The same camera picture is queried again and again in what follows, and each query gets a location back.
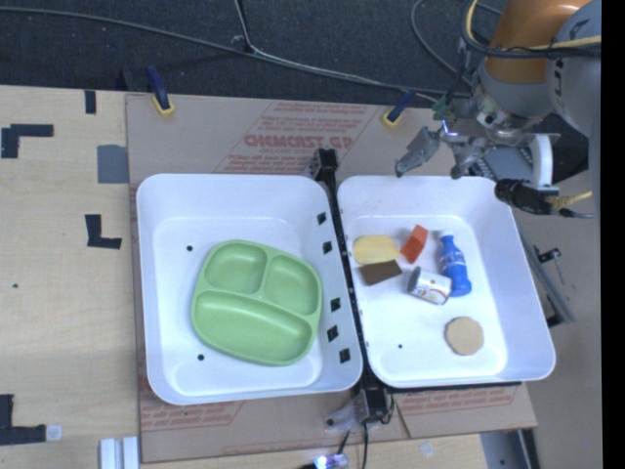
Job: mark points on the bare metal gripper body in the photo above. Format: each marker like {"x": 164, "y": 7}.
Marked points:
{"x": 469, "y": 137}

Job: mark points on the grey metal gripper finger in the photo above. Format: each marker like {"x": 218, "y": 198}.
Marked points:
{"x": 417, "y": 153}
{"x": 464, "y": 164}

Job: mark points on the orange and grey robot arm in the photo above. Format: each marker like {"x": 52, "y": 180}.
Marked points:
{"x": 537, "y": 12}

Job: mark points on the orange carton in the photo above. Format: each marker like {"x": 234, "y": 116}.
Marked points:
{"x": 415, "y": 244}

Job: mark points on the blue bottle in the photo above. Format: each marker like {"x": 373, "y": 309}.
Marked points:
{"x": 454, "y": 267}

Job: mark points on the yellow oval toy bread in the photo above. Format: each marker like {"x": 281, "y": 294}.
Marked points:
{"x": 375, "y": 249}

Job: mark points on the brown rectangular toy slice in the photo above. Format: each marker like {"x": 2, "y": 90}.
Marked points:
{"x": 381, "y": 272}

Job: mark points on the white can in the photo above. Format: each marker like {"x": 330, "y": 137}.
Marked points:
{"x": 432, "y": 286}

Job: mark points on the thin black rod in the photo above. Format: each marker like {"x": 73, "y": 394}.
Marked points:
{"x": 344, "y": 262}

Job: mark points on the white plastic tray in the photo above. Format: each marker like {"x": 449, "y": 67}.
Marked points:
{"x": 420, "y": 330}
{"x": 166, "y": 286}

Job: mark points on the tan round biscuit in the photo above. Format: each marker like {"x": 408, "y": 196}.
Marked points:
{"x": 464, "y": 336}

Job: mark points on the brown cardboard board red print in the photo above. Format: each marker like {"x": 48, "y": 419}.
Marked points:
{"x": 195, "y": 135}

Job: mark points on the green divided plate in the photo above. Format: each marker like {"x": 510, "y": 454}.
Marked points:
{"x": 254, "y": 311}

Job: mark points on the black cylinder on white bracket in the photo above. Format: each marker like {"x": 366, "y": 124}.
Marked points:
{"x": 542, "y": 164}

